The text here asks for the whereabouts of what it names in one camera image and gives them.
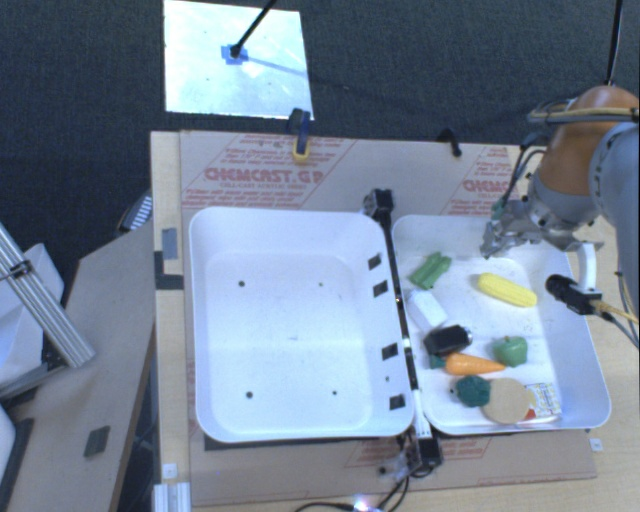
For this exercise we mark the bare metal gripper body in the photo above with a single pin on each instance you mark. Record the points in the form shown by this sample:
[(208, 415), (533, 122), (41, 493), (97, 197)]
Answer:
[(520, 226)]

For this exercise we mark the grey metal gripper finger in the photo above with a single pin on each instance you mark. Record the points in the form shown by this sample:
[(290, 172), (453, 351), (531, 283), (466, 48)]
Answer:
[(487, 246)]

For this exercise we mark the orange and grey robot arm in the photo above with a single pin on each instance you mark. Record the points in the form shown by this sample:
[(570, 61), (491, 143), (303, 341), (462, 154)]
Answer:
[(575, 150)]

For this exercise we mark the yellow corn cob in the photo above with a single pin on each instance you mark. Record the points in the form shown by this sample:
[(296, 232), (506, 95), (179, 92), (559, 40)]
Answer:
[(506, 290)]

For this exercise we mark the white plastic bottle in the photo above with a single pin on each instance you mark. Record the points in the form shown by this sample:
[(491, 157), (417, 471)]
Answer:
[(425, 307)]

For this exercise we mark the black cylindrical can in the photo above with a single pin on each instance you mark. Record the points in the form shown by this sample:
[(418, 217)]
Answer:
[(447, 340)]

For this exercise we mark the green bell pepper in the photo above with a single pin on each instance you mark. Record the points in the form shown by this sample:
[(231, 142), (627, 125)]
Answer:
[(511, 350)]

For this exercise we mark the thin black and white rod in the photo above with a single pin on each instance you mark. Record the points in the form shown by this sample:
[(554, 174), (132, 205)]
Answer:
[(400, 310)]

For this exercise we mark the orange carrot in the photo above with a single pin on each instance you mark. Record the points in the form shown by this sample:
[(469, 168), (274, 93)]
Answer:
[(470, 365)]

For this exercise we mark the green broccoli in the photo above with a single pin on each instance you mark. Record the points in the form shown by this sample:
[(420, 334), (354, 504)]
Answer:
[(472, 391)]

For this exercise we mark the tan round biscuit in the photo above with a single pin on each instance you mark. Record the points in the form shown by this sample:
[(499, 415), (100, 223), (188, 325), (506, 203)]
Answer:
[(507, 402)]

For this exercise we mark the white and red packet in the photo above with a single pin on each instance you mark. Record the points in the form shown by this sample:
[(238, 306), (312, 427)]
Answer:
[(547, 399)]

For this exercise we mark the white plastic tray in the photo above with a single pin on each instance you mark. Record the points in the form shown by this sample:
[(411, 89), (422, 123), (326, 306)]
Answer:
[(565, 400), (290, 325)]

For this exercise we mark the brown cardboard board red print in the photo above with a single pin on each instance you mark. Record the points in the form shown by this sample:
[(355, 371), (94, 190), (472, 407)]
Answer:
[(280, 175)]

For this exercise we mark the black cylinder on white bracket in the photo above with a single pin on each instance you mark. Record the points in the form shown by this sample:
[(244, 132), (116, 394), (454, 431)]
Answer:
[(575, 287)]

